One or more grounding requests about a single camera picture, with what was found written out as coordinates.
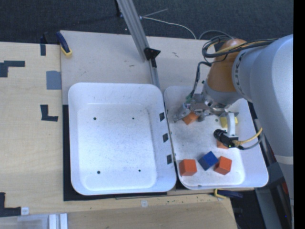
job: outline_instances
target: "white plastic object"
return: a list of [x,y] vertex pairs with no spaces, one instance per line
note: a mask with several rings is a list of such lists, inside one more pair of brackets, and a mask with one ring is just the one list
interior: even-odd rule
[[[173,143],[173,150],[178,168],[178,178],[188,189],[201,190],[211,188],[235,187],[263,187],[269,179],[268,171],[260,146],[249,150],[237,148],[218,148],[213,133],[216,129],[223,129],[220,118],[210,115],[202,122],[193,122],[189,125],[183,120],[173,121],[173,115],[186,101],[185,97],[192,87],[170,86],[164,92],[164,101],[168,110],[169,129]],[[247,101],[240,99],[228,111],[238,112],[238,124],[235,127],[236,135],[240,140],[246,140],[255,135],[256,131],[249,111]],[[257,138],[244,146],[251,146]],[[214,166],[204,170],[198,160],[212,151],[219,158],[224,156],[232,160],[231,171],[226,175],[214,171]],[[197,173],[193,176],[181,176],[179,163],[183,159],[195,159]]]
[[163,96],[152,84],[76,83],[68,92],[71,183],[83,195],[165,192],[173,164]]

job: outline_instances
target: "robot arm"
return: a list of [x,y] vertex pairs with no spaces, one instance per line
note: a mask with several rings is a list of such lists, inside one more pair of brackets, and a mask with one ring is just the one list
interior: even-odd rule
[[[268,42],[257,41],[252,45],[240,39],[226,40],[214,55],[216,58],[202,93],[193,94],[192,91],[174,120],[182,119],[190,112],[201,121],[207,115],[221,116],[239,98],[253,103],[282,169],[293,208],[293,35]],[[214,136],[230,141],[221,130],[215,131]]]

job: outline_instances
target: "wooden table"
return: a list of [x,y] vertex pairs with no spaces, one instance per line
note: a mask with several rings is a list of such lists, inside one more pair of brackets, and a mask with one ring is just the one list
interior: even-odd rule
[[[6,193],[6,208],[29,208],[32,215],[68,213],[69,228],[83,228],[89,221],[91,228],[101,223],[105,228],[137,228],[139,223],[141,228],[186,228],[188,223],[236,228],[230,199],[210,195],[211,189],[63,201],[62,91],[47,89],[46,82],[46,72],[61,72],[61,50],[47,44],[45,51],[42,55],[39,44],[0,43],[0,63],[25,62],[25,67],[9,66],[7,77],[0,77],[0,192]],[[58,121],[41,120],[42,104]]]

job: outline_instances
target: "dark background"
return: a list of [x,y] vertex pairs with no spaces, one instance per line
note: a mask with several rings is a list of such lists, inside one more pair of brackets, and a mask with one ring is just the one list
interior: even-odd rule
[[[294,33],[294,0],[133,2],[141,16],[167,9],[150,17],[184,25],[197,38],[209,30],[245,41]],[[147,36],[193,38],[179,26],[146,19],[142,25]],[[60,30],[129,34],[126,28],[125,21],[116,16],[114,0],[0,0],[0,42],[40,43],[47,32],[48,42],[57,43],[55,33]],[[243,199],[232,199],[232,203],[240,228],[265,228],[255,192],[244,192]]]

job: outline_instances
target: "white wire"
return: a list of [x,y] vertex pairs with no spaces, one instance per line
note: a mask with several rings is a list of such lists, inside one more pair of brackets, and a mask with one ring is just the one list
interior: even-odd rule
[[187,28],[187,27],[184,26],[184,25],[179,25],[179,24],[176,24],[176,23],[169,23],[169,22],[166,22],[166,21],[161,21],[161,20],[157,20],[157,19],[154,19],[154,18],[150,18],[150,17],[143,17],[143,19],[148,19],[148,20],[152,20],[152,21],[158,21],[158,22],[162,22],[162,23],[165,23],[165,24],[169,24],[169,25],[181,26],[181,27],[187,29],[187,30],[193,35],[193,37],[194,37],[195,39],[197,39],[196,36],[195,36],[195,34],[194,34],[189,28]]

